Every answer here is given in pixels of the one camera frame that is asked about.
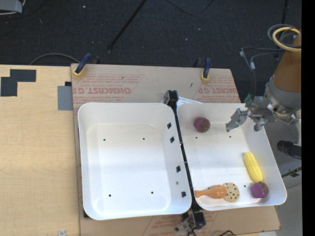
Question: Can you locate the yellow toy corn cob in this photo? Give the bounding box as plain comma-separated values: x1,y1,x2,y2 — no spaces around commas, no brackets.
244,151,264,183

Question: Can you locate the black block with thin wires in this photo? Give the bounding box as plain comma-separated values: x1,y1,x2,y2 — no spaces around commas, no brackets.
192,211,206,230
163,89,179,106

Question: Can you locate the brown cardboard board red print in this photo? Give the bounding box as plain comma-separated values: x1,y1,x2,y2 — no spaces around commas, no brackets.
70,63,282,236

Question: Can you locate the purple and brown toy muffin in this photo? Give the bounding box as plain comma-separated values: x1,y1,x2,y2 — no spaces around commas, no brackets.
193,117,211,133
250,181,269,199

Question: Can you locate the black cylinder on white bracket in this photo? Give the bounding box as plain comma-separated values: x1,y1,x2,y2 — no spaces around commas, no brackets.
276,110,302,161

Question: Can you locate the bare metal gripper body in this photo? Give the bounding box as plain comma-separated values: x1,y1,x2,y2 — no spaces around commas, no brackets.
245,96,299,125

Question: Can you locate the white paper slip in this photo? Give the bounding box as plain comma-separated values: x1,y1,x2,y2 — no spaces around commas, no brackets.
177,96,203,105

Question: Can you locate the white plastic tray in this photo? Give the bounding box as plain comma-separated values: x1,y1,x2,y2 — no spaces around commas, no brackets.
77,102,192,221
177,103,288,211

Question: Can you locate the beige chocolate chip biscuit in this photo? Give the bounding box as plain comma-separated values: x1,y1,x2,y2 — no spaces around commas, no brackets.
221,182,240,203

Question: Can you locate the orange toy chicken drumstick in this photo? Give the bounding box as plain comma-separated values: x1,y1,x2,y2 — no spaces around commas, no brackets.
194,184,227,200

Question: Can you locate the thin black rod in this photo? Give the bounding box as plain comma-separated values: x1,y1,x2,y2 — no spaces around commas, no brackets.
171,99,200,214

